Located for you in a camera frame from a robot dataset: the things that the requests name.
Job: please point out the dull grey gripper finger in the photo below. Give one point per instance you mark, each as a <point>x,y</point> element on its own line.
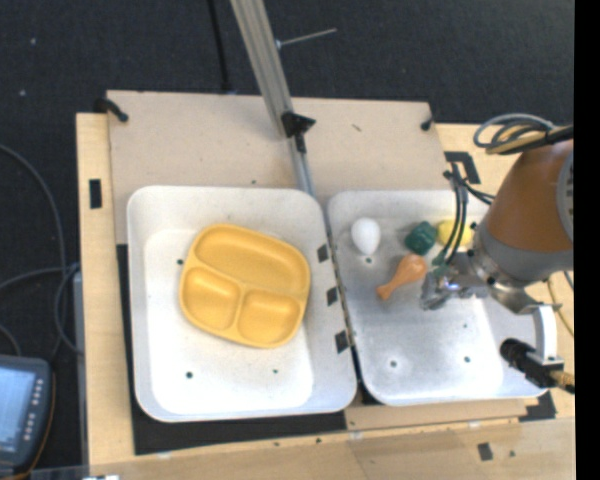
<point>445,293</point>
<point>428,295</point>

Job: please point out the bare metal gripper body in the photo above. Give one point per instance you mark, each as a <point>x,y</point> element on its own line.
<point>472,275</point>

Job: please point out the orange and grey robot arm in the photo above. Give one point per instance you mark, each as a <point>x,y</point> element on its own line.
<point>527,208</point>

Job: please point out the orange chicken drumstick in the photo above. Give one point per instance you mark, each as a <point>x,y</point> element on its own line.
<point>405,273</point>

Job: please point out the yellow lemon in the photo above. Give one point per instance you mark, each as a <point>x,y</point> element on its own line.
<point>447,232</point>

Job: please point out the white plastic tray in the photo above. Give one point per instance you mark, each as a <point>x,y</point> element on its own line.
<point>430,348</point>
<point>170,318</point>

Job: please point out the dark green broccoli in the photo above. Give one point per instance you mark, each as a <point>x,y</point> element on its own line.
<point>420,238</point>

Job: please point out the white egg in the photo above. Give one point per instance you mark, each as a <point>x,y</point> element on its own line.
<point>366,234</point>

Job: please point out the thin black and white rod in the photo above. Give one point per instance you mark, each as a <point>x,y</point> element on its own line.
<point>341,288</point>

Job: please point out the yellow divided plate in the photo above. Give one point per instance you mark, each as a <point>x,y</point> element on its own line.
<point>245,283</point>

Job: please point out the pale cardboard board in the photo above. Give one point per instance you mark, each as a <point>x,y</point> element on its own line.
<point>205,143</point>

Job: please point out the black cylinder on white bracket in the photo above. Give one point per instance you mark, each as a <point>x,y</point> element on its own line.
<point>527,358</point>

